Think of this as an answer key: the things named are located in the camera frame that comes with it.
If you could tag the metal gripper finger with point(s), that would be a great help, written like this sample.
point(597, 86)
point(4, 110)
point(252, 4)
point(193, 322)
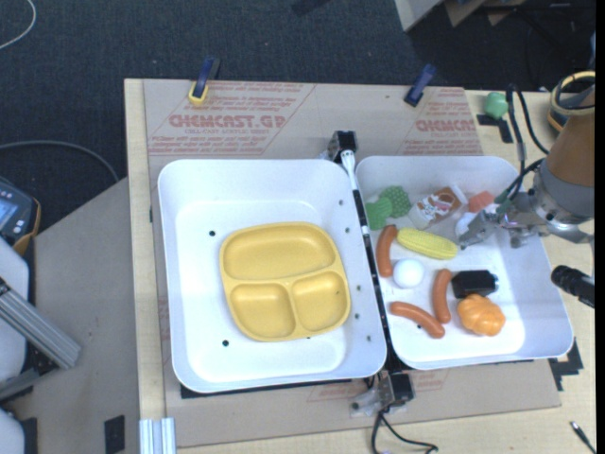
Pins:
point(520, 240)
point(478, 229)

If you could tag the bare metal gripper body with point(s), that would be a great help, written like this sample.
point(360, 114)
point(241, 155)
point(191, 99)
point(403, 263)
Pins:
point(553, 218)

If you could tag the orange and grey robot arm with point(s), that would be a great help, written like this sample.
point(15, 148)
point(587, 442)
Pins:
point(572, 154)

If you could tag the brown and white packet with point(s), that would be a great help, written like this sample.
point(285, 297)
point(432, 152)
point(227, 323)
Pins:
point(435, 206)

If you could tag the yellow corn cob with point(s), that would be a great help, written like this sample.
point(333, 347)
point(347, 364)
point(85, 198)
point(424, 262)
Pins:
point(427, 244)

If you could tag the black box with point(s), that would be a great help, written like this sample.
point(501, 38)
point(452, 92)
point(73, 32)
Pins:
point(472, 283)

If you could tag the white plastic tray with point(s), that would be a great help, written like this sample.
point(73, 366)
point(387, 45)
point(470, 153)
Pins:
point(529, 301)
point(264, 362)

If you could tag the orange sausage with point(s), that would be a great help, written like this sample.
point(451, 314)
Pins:
point(418, 319)
point(385, 251)
point(442, 296)

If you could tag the white ball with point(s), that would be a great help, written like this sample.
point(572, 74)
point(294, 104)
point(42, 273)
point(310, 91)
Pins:
point(409, 273)

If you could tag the orange bread roll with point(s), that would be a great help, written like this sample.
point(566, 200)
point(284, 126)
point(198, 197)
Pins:
point(481, 316)

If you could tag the green broccoli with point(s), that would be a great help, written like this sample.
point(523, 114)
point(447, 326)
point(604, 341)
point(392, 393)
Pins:
point(385, 206)

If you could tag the thin black and white rod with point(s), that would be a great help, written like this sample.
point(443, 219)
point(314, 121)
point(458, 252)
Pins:
point(365, 227)

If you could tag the yellow divided plate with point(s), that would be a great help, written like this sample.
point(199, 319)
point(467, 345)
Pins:
point(279, 258)

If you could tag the brown cardboard board red print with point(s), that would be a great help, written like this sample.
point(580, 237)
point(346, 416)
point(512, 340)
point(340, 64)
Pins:
point(293, 111)

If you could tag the black cylinder on white bracket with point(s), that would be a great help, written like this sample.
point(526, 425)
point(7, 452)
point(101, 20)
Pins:
point(573, 283)

